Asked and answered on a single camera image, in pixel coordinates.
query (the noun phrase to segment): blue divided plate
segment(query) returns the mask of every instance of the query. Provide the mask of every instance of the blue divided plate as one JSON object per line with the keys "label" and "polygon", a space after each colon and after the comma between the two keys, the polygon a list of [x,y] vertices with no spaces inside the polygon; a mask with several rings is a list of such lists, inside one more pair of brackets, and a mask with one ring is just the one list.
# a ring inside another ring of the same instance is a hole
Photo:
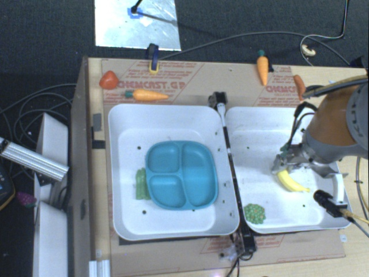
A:
{"label": "blue divided plate", "polygon": [[151,199],[160,207],[199,209],[218,196],[211,152],[193,141],[165,141],[146,154],[146,180]]}

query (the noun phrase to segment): toy banana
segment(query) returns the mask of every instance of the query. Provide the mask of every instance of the toy banana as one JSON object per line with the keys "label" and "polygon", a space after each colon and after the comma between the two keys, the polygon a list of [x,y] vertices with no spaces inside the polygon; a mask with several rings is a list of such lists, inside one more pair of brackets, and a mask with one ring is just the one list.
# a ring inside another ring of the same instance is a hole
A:
{"label": "toy banana", "polygon": [[304,186],[301,186],[298,182],[295,182],[288,174],[288,171],[282,170],[279,173],[277,173],[278,179],[280,182],[290,191],[292,192],[301,192],[306,191],[310,192],[309,188],[305,188]]}

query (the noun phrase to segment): cardboard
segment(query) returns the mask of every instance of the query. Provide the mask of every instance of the cardboard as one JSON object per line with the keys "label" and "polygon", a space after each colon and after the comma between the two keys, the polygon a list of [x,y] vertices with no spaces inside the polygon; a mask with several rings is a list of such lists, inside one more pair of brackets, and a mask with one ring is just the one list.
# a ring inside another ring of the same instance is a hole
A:
{"label": "cardboard", "polygon": [[[135,103],[126,99],[127,89],[146,88],[169,94],[160,104],[199,104],[206,105],[209,95],[214,91],[226,91],[227,107],[232,106],[280,106],[295,107],[299,104],[293,83],[292,69],[289,66],[275,66],[274,73],[269,74],[268,85],[263,87],[258,79],[255,65],[228,63],[191,63],[163,62],[158,75],[148,72],[148,61],[132,59],[102,59],[94,63],[90,75],[90,93],[98,96],[98,101],[91,101],[93,113],[104,116],[105,126],[110,108],[118,103]],[[98,87],[98,80],[108,70],[113,70],[120,82],[113,91],[104,91]],[[109,143],[107,130],[102,128],[99,137]],[[110,177],[109,153],[107,156],[107,178]],[[142,276],[183,272],[214,268],[229,268],[232,262],[220,257],[232,242],[230,237],[212,237],[199,239],[172,239],[170,241],[127,242],[119,239],[112,224],[111,180],[108,186],[108,213],[110,217],[109,251],[102,253],[109,257],[112,276]],[[96,235],[96,243],[106,235]],[[258,250],[254,257],[241,265],[258,265],[331,259],[344,257],[344,249],[337,230],[302,232],[282,235],[263,235],[256,238]]]}

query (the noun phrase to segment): orange carrot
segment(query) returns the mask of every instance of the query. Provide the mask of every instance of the orange carrot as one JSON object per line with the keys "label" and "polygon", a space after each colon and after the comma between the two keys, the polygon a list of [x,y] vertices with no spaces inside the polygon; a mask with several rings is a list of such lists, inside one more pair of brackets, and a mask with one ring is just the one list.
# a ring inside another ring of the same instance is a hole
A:
{"label": "orange carrot", "polygon": [[265,56],[265,52],[263,50],[259,50],[258,55],[259,57],[256,64],[258,67],[261,83],[265,86],[268,83],[269,61],[268,58]]}
{"label": "orange carrot", "polygon": [[168,99],[169,96],[156,91],[150,91],[145,89],[136,89],[134,91],[126,91],[126,98],[134,98],[142,102],[151,102],[153,100]]}
{"label": "orange carrot", "polygon": [[113,71],[107,71],[100,79],[99,85],[103,89],[114,89],[118,85],[119,79]]}
{"label": "orange carrot", "polygon": [[306,90],[304,81],[302,81],[302,79],[299,75],[294,75],[293,80],[294,80],[296,88],[298,90],[299,100],[303,101],[304,99],[303,99],[302,95],[305,93],[305,90]]}

